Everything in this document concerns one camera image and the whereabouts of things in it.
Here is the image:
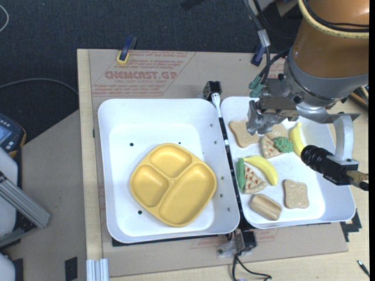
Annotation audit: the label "green toy grapes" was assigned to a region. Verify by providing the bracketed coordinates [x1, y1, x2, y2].
[272, 136, 294, 153]

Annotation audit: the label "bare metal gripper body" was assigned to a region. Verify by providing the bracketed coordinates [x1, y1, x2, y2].
[258, 77, 302, 122]

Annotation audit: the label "yellow divided plate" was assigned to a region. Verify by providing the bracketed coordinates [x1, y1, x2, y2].
[129, 142, 219, 228]

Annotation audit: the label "beige toy bread slice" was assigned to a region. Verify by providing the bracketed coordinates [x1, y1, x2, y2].
[229, 120, 260, 149]
[282, 179, 309, 210]

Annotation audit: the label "toy pizza slice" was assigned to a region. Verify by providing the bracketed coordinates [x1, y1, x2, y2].
[260, 135, 284, 159]
[243, 162, 268, 195]

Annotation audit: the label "thin black and white rod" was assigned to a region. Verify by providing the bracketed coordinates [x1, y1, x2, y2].
[211, 93, 244, 231]

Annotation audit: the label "black pen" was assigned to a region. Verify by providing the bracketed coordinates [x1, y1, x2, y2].
[356, 259, 370, 277]

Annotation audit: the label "beige toy biscuit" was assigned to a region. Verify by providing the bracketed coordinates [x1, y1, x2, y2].
[264, 123, 288, 141]

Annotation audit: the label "white plastic tray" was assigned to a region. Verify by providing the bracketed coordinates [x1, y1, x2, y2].
[97, 98, 241, 244]
[219, 95, 357, 230]

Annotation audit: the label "green toy pea pod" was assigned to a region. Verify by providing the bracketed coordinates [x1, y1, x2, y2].
[236, 157, 247, 193]

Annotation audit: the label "yellow banana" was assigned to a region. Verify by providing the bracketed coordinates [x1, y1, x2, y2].
[243, 155, 279, 186]
[289, 122, 307, 158]

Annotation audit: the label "brown cardboard board red print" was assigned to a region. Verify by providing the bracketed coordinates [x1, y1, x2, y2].
[76, 49, 350, 278]

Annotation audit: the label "black cylinder on white bracket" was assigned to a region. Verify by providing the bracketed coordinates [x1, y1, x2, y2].
[295, 102, 363, 187]

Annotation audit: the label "brown toy sausage bun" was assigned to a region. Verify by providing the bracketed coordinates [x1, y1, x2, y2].
[250, 193, 283, 221]

